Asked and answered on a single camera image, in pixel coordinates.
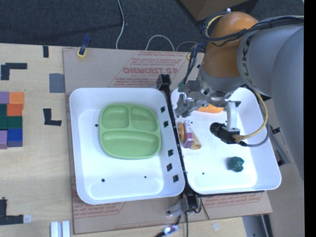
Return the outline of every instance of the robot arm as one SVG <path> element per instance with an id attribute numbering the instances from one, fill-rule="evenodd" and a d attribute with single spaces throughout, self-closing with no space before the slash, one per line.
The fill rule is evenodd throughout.
<path id="1" fill-rule="evenodd" d="M 206 19 L 203 36 L 209 42 L 197 79 L 179 85 L 176 116 L 185 118 L 209 104 L 226 107 L 231 94 L 246 84 L 258 96 L 273 99 L 285 141 L 302 175 L 304 18 L 284 16 L 258 22 L 245 13 L 225 11 Z M 237 135 L 231 138 L 233 143 Z"/>

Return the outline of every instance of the orange block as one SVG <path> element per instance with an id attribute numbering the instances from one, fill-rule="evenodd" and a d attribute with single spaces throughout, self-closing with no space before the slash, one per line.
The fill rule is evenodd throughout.
<path id="1" fill-rule="evenodd" d="M 22 105 L 21 104 L 7 104 L 6 115 L 7 116 L 22 116 Z"/>
<path id="2" fill-rule="evenodd" d="M 21 104 L 23 109 L 24 93 L 23 92 L 9 92 L 9 104 Z"/>

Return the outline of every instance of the yellow cable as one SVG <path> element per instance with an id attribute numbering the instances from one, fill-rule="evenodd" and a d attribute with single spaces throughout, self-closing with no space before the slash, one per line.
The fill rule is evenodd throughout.
<path id="1" fill-rule="evenodd" d="M 264 110 L 264 113 L 265 113 L 265 119 L 263 121 L 263 124 L 261 125 L 261 127 L 257 131 L 255 131 L 255 132 L 253 132 L 251 134 L 248 134 L 248 135 L 237 135 L 237 134 L 233 135 L 233 138 L 236 140 L 236 142 L 240 142 L 240 141 L 242 141 L 244 139 L 250 138 L 250 137 L 258 134 L 259 132 L 261 132 L 261 130 L 266 126 L 266 124 L 268 122 L 268 110 L 267 110 L 266 104 L 265 104 L 265 102 L 263 101 L 262 97 L 260 96 L 260 94 L 258 92 L 255 91 L 254 93 L 258 97 L 258 99 L 259 99 L 259 101 L 260 101 L 260 103 L 261 103 L 261 105 L 263 107 L 263 110 Z"/>

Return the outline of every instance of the purple block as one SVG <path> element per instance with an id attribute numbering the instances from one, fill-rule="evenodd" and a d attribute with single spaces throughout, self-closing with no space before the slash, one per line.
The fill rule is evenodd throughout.
<path id="1" fill-rule="evenodd" d="M 0 131 L 0 149 L 7 149 L 7 131 Z"/>
<path id="2" fill-rule="evenodd" d="M 8 103 L 9 103 L 9 92 L 0 91 L 0 104 L 8 104 Z"/>
<path id="3" fill-rule="evenodd" d="M 23 131 L 21 128 L 10 128 L 7 130 L 8 147 L 22 147 L 23 146 Z"/>

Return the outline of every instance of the green block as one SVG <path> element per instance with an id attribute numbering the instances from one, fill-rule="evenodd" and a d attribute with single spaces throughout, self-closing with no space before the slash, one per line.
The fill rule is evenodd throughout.
<path id="1" fill-rule="evenodd" d="M 8 129 L 8 118 L 7 116 L 0 116 L 0 130 Z"/>
<path id="2" fill-rule="evenodd" d="M 6 104 L 0 104 L 0 116 L 6 116 Z"/>
<path id="3" fill-rule="evenodd" d="M 22 116 L 8 116 L 8 128 L 22 128 Z"/>

